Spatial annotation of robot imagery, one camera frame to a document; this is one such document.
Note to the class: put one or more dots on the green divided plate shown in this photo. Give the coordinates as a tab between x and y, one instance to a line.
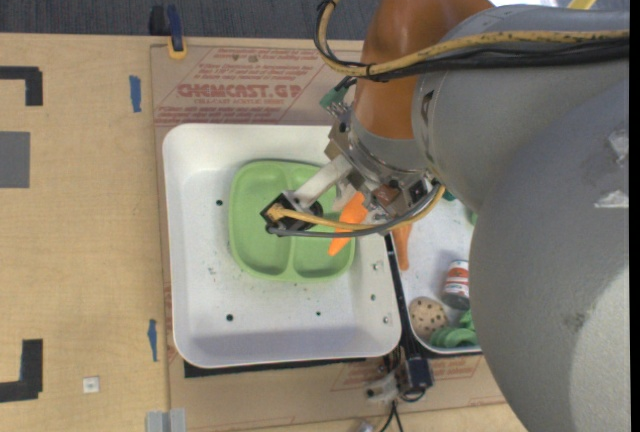
260	240

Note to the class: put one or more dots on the green grapes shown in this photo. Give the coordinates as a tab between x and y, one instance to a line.
455	336

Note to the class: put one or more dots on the thin black rod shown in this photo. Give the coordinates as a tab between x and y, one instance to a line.
397	277

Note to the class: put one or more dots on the brown dotted biscuit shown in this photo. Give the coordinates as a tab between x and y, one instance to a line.
426	316

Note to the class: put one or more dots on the black block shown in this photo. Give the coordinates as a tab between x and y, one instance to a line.
419	372

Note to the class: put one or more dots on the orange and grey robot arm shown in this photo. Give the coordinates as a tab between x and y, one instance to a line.
525	180

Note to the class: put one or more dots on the white plastic tray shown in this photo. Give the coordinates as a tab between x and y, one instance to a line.
430	250
280	320

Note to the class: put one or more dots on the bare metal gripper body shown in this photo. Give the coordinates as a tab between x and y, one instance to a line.
387	187

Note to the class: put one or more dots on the orange carrot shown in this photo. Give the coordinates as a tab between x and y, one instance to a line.
403	250
353	211

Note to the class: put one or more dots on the red and white can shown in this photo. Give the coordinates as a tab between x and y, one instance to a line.
456	284

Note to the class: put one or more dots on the brown cardboard board red print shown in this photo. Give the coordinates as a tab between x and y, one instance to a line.
240	85

